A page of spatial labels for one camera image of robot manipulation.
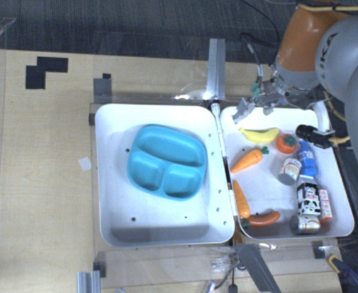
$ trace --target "blue plate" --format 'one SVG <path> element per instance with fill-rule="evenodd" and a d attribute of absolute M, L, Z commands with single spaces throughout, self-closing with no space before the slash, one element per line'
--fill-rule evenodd
<path fill-rule="evenodd" d="M 131 147 L 127 173 L 131 183 L 160 197 L 185 200 L 202 186 L 206 149 L 198 139 L 159 125 L 140 130 Z"/>

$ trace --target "wooden surface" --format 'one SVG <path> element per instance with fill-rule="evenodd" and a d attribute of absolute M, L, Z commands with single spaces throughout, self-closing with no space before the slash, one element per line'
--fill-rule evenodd
<path fill-rule="evenodd" d="M 114 94 L 174 96 L 204 88 L 207 62 L 21 51 L 6 51 L 5 56 L 5 94 L 0 90 L 0 292 L 75 292 L 77 272 L 91 271 L 95 255 L 91 170 L 83 171 L 78 162 L 91 158 L 88 114 L 93 78 L 111 73 Z M 69 58 L 68 72 L 46 73 L 46 90 L 26 90 L 26 65 L 36 65 L 37 56 Z M 227 64 L 227 95 L 247 95 L 255 78 L 254 65 Z M 281 273 L 276 281 L 283 292 L 341 292 L 338 277 L 325 260 L 304 259 L 319 264 L 323 272 L 306 274 L 297 266 L 301 270 L 294 275 Z M 277 270 L 278 264 L 272 259 L 270 268 Z M 294 260 L 289 264 L 294 269 Z M 196 261 L 188 268 L 196 270 Z M 200 280 L 165 279 L 165 284 L 148 286 L 128 281 L 124 289 L 201 292 L 206 282 Z M 237 281 L 240 292 L 257 292 L 248 275 Z"/>

